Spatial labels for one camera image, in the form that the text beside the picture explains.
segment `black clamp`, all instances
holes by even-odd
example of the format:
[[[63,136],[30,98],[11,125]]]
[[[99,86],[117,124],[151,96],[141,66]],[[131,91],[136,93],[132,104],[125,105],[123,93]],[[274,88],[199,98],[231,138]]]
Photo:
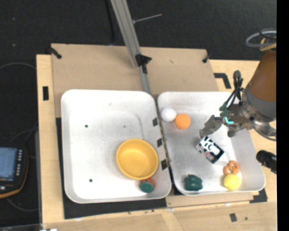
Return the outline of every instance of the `black clamp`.
[[[141,55],[141,54],[137,54],[135,58],[136,58],[136,62],[137,62],[138,67],[141,66],[143,69],[143,73],[147,74],[148,71],[146,69],[146,65],[148,64],[148,62],[150,62],[152,60],[152,58],[148,57],[148,56]]]

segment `black floor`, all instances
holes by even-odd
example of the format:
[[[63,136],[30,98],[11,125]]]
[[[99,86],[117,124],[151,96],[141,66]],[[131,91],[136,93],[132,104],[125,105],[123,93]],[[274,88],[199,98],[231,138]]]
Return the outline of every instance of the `black floor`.
[[[259,60],[245,39],[276,28],[277,0],[127,0],[141,46],[206,49],[212,59]],[[51,43],[124,45],[105,0],[0,0],[0,141],[25,142],[30,171],[24,189],[0,200],[0,227],[39,222],[34,134],[38,128],[36,55]]]

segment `brown toy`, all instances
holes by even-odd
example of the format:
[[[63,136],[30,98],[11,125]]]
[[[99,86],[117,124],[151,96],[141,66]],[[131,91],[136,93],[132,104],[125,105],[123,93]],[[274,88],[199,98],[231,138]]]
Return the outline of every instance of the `brown toy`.
[[[240,171],[240,167],[239,164],[236,161],[229,161],[227,166],[223,167],[223,173],[224,175],[228,175],[228,174],[238,174],[238,172]]]

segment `yellow ball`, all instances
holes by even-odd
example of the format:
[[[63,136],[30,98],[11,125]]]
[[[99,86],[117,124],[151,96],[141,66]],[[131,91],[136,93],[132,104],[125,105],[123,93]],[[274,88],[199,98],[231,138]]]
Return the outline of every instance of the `yellow ball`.
[[[229,190],[236,190],[240,187],[242,179],[236,174],[228,174],[223,180],[223,184]]]

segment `empty white tray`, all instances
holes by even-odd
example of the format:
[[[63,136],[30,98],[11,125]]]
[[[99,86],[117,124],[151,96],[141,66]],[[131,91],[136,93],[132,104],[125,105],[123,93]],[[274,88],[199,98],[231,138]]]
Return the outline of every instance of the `empty white tray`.
[[[228,193],[223,186],[223,167],[229,160],[235,160],[240,166],[242,184],[235,192],[259,191],[265,185],[261,164],[256,160],[250,132],[241,130],[236,136],[227,136],[225,125],[209,137],[225,152],[222,158],[212,164],[195,148],[200,142],[200,129],[211,115],[219,116],[219,108],[228,99],[229,92],[164,92],[158,97],[158,108],[173,108],[178,114],[187,113],[191,117],[189,128],[178,129],[174,122],[162,121],[166,146],[169,153],[174,184],[185,195]],[[184,178],[195,174],[203,182],[199,191],[187,191]]]
[[[142,91],[69,90],[61,98],[64,182],[76,203],[159,199],[171,190],[161,141],[156,103]],[[116,152],[125,140],[139,138],[157,151],[159,166],[151,193],[140,191],[138,180],[125,177]]]

